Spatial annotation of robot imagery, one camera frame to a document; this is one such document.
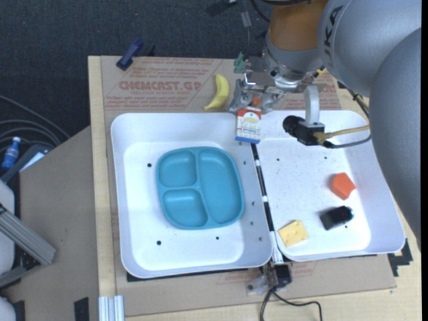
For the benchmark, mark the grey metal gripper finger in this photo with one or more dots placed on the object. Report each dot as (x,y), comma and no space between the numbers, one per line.
(238,100)
(270,103)

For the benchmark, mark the black cylinder on white bracket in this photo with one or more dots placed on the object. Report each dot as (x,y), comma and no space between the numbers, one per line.
(306,130)

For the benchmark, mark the yellow banana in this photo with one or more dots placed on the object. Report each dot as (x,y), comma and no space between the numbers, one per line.
(221,90)

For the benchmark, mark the white and orange carton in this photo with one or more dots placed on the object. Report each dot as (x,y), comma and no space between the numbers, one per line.
(248,125)

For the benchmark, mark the brown cardboard board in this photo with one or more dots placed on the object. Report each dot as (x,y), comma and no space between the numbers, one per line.
(160,82)

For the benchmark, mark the blue plastic bottle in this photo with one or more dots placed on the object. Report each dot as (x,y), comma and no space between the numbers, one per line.
(10,154)

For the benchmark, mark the yellow cheese slice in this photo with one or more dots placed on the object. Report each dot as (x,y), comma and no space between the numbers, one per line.
(293,233)

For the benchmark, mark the blue divided plate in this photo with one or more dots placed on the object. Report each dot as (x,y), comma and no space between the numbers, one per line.
(217,186)

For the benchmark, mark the orange block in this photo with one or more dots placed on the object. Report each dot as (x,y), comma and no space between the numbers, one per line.
(342,185)

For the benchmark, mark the thin black and white rod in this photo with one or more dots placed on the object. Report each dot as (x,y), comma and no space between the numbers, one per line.
(264,192)

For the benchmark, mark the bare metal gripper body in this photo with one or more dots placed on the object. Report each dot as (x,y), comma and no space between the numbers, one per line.
(267,80)

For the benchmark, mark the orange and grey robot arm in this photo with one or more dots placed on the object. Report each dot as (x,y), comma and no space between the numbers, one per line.
(368,45)

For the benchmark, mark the white plastic tray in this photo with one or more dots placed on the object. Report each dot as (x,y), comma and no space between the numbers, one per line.
(140,256)
(301,186)

